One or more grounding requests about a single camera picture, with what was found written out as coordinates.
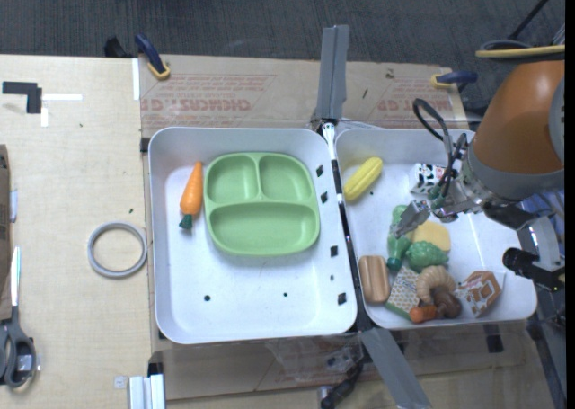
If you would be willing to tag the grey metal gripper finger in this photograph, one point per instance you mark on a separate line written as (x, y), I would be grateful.
(409, 218)

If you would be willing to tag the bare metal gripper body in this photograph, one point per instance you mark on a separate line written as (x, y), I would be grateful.
(462, 202)

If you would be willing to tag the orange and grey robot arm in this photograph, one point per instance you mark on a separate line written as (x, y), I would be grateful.
(512, 128)

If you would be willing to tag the yellow cheese wedge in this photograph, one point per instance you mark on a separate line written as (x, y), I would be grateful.
(435, 236)

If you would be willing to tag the green bottle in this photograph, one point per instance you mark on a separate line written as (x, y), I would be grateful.
(396, 250)

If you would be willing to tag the green broccoli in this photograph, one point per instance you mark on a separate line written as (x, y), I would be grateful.
(424, 255)

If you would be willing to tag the black and white cow carton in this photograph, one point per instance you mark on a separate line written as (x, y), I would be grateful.
(424, 175)

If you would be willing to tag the white plastic tray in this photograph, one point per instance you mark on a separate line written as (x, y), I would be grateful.
(485, 245)
(251, 299)

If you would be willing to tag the yellow corn cob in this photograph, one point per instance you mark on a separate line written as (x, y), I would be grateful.
(363, 178)

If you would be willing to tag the tan croissant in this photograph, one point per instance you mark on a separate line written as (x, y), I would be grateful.
(436, 279)

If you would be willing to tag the hot dog in bun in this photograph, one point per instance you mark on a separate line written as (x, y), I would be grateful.
(374, 279)

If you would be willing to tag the white patterned packet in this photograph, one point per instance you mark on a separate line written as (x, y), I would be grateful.
(403, 292)

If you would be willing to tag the orange and white carton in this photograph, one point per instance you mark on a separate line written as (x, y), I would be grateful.
(483, 292)

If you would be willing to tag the brown mushroom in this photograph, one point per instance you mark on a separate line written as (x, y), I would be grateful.
(447, 304)

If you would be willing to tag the small orange vegetable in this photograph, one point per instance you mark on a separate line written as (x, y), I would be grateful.
(421, 313)

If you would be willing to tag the green divided plate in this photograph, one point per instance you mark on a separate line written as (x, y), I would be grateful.
(262, 225)

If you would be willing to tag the brown cardboard board, red print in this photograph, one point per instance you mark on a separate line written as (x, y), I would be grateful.
(233, 92)

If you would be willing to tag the orange carrot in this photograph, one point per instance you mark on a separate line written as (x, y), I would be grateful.
(192, 193)

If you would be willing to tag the grey tape roll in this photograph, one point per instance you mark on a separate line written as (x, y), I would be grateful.
(92, 259)

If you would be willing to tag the black cylinder on white bracket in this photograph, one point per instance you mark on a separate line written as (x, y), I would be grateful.
(532, 263)

